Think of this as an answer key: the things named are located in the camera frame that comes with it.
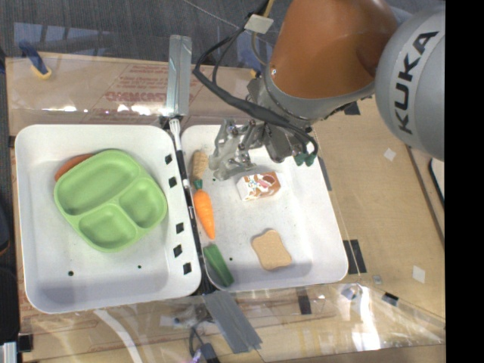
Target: green divided plate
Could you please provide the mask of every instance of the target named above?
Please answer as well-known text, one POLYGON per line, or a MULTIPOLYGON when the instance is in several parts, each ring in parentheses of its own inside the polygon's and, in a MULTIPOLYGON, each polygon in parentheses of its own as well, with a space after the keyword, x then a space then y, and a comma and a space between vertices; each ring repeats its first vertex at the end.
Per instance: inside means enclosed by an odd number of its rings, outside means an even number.
POLYGON ((126 152, 104 150, 64 173, 54 200, 66 220, 97 250, 133 244, 166 216, 160 186, 126 152))

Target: toy bread slice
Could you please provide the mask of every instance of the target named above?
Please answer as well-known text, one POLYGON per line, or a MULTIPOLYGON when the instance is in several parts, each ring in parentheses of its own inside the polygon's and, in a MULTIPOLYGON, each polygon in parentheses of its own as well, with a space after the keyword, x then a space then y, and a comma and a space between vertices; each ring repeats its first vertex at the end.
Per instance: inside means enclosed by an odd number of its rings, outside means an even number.
POLYGON ((252 239, 252 248, 256 251, 260 264, 265 270, 282 268, 292 262, 276 230, 268 230, 252 239))

